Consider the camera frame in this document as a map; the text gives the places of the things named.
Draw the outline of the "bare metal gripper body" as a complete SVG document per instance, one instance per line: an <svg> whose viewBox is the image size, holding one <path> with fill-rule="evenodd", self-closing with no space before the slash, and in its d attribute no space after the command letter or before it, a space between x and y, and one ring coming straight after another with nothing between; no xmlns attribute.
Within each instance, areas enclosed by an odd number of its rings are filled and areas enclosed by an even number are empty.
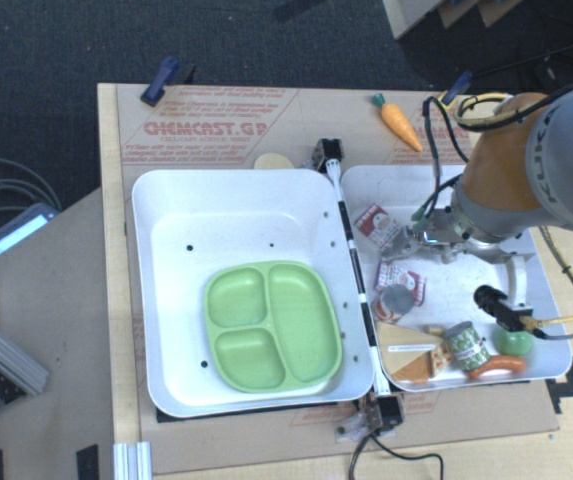
<svg viewBox="0 0 573 480"><path fill-rule="evenodd" d="M411 221L410 229L416 239L416 252L413 255L432 254L439 257L438 247L442 245L462 245L467 249L466 240L454 228L451 207L436 208L432 212L420 207L412 215Z"/></svg>

